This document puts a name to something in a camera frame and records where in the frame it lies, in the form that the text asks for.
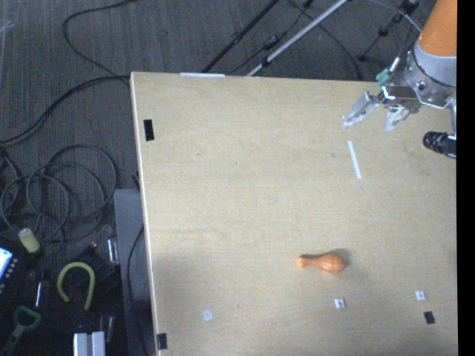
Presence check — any black cylinder on white bracket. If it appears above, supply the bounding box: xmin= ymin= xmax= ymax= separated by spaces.
xmin=422 ymin=98 xmax=458 ymax=160

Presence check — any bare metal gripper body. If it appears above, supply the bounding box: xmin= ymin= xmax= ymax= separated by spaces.
xmin=381 ymin=67 xmax=456 ymax=113

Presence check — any orange toy chicken drumstick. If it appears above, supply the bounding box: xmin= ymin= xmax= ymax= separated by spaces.
xmin=296 ymin=252 xmax=347 ymax=275

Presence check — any yellow-green curved tube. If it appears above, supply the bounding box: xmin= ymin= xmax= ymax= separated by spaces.
xmin=56 ymin=261 xmax=96 ymax=312

